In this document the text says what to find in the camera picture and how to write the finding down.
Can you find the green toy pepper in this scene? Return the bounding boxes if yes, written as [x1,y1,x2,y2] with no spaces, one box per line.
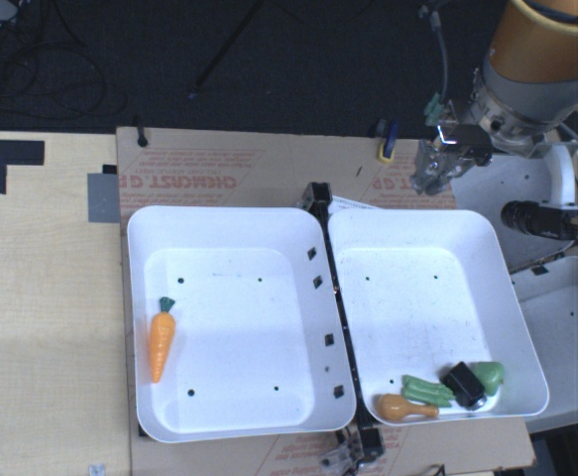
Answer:
[470,360,507,398]

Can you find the orange toy carrot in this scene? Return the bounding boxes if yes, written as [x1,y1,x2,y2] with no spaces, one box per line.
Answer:
[148,296,177,385]

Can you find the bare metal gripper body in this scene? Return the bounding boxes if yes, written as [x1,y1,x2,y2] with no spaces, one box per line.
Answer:
[435,82,550,169]

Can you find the green toy bean pods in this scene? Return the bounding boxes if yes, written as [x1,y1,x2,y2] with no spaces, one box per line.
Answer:
[400,374,456,409]

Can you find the brown cardboard board red print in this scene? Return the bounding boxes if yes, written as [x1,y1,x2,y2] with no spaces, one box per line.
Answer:
[115,126,537,476]

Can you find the black block with thin wires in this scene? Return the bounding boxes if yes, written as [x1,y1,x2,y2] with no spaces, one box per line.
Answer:
[356,425,387,461]

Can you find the black cylinder on white bracket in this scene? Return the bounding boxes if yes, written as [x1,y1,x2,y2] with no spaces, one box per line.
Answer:
[500,141,578,242]

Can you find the orange pear-shaped toy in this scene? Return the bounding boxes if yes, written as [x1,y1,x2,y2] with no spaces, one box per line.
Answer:
[377,393,440,423]

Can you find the white plastic tray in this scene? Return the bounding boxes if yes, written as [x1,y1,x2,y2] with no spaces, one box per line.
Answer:
[126,204,358,444]
[326,207,551,427]

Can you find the black rectangular box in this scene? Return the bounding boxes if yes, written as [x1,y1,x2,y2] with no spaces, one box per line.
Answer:
[439,361,489,412]

